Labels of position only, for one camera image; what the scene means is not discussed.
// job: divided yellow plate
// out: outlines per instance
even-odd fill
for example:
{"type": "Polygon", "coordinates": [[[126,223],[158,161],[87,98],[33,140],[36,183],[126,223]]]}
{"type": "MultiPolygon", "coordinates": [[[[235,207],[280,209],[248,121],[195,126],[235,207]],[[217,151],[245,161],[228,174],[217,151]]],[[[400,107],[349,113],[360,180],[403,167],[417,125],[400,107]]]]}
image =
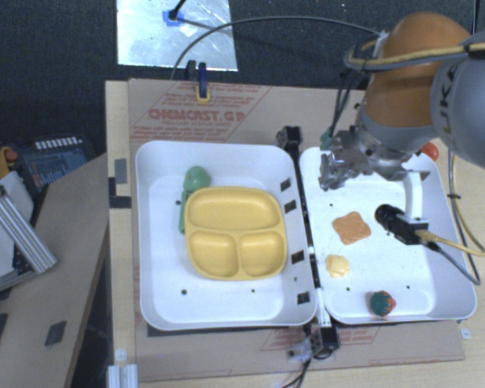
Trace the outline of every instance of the divided yellow plate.
{"type": "Polygon", "coordinates": [[[193,266],[210,279],[265,279],[279,273],[287,260],[280,206],[256,188],[194,192],[185,206],[185,238],[193,266]]]}

